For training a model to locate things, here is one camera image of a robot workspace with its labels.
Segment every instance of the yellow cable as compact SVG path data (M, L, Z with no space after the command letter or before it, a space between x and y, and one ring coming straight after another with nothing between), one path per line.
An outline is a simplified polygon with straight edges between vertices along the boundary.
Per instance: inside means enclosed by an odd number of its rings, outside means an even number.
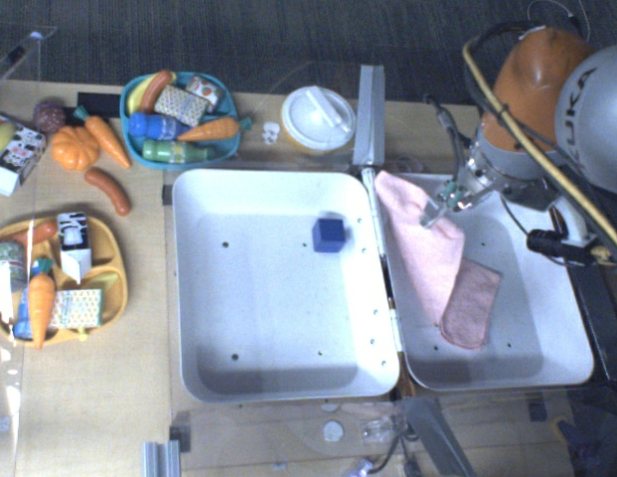
M588 216L595 222L595 224L605 231L606 235L617 247L617 231L613 228L610 221L595 207L595 205L557 168L548 157L542 152L542 150L530 140L527 135L520 128L518 123L510 116L505 110L505 107L498 100L493 93L485 77L481 73L478 65L474 61L471 55L471 47L478 40L478 38L471 39L463 47L463 58L469 67L476 83L480 90L484 93L485 97L496 110L496 112L502 117L507 125L509 131L513 134L514 138L522 145L527 153L536 160L536 162L548 173L550 178L564 191L566 192L577 204L588 214Z

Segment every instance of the blue plastic basket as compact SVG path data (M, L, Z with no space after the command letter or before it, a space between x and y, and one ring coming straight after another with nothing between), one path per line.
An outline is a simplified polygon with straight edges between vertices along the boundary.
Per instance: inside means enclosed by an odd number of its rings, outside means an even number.
M184 88L191 79L191 77L200 76L202 78L205 78L206 80L209 80L210 82L219 86L225 91L225 95L222 98L218 107L216 108L216 111L213 114L205 115L201 123L209 120L214 120L222 116L234 116L235 118L237 118L237 108L235 107L235 103L232 100L231 93L219 79L200 73L176 73L176 75L177 77L173 85L178 88ZM225 159L228 159L235 154L237 148L239 147L241 131L238 131L237 134L230 139L205 141L205 147L213 146L216 149L216 154L214 155L214 158L209 161L186 164L169 164L149 161L142 157L142 143L144 142L144 138L134 138L129 135L129 115L127 114L126 102L129 93L134 90L143 80L147 79L150 76L152 75L144 75L133 79L125 86L122 94L120 95L120 120L122 121L122 135L125 140L127 150L135 161L147 166L148 168L155 168L158 170L190 170L193 168L204 168L207 166L212 166L214 164L224 161Z

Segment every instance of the folded washcloth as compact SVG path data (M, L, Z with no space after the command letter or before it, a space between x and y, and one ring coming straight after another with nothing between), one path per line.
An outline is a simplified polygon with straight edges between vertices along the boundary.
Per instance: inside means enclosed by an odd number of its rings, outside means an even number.
M482 346L499 274L462 259L465 235L448 219L430 229L420 225L428 200L422 189L384 171L377 175L376 189L409 281L430 321L451 343Z

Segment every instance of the round white container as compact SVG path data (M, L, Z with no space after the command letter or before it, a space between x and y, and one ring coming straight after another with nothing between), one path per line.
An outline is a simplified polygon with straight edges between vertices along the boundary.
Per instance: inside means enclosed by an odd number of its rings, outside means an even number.
M291 142L312 154L327 154L347 145L357 123L343 97L318 86L290 93L281 108L281 119Z

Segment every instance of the green bottle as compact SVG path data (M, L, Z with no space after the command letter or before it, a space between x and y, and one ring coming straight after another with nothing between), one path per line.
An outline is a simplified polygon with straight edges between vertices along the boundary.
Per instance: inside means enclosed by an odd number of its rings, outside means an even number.
M214 147L199 147L185 141L159 141L146 139L142 144L142 157L148 161L169 164L185 164L210 161Z

